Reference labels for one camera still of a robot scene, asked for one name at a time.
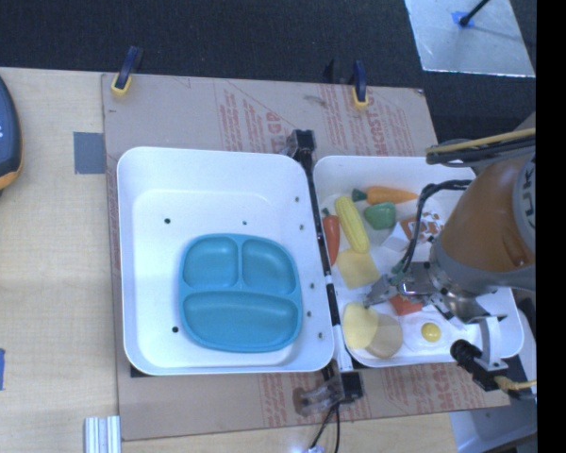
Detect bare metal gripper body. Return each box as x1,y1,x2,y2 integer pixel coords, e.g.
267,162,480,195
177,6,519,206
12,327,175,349
395,261,483,323

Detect orange wedge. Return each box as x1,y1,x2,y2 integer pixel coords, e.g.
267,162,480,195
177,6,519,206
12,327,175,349
388,294,425,317

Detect yellow cheese block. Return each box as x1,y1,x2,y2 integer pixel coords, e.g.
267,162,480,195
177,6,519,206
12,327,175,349
335,248,383,291

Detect yellow round fruit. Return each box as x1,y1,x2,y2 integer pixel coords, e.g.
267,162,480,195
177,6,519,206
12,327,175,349
341,301,380,351

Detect white fried egg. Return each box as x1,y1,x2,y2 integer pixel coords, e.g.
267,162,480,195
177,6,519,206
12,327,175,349
401,313,455,353

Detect white and orange carton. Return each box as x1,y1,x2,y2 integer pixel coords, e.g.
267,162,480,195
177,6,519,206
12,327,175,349
381,210,442,255

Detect thin black and white rod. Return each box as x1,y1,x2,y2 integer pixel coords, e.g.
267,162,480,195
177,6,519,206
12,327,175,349
303,147,353,374

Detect red chili pepper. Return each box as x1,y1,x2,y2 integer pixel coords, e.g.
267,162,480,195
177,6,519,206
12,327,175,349
321,207,342,268

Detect yellow corn cob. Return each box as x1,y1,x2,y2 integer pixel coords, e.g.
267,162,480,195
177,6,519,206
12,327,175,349
334,194,372,255

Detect green bell pepper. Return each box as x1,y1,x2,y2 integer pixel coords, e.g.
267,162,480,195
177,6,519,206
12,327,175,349
362,201,398,231

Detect orange carrot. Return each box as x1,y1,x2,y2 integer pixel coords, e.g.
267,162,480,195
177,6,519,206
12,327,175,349
350,185,421,206

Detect white plastic tray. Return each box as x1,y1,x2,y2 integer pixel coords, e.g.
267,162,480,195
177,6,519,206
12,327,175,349
116,145,337,378
311,154,526,369

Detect blue divided plate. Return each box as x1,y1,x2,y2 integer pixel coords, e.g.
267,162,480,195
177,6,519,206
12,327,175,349
177,232,305,354

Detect brown cardboard board, red print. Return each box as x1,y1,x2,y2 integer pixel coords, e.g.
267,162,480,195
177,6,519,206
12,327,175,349
100,73,511,443

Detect black cylinder on white bracket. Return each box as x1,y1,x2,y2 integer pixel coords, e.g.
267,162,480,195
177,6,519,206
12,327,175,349
449,316,510,392

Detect black block with thin wires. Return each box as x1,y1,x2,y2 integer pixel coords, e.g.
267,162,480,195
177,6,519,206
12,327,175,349
340,370,364,404
285,128,318,160

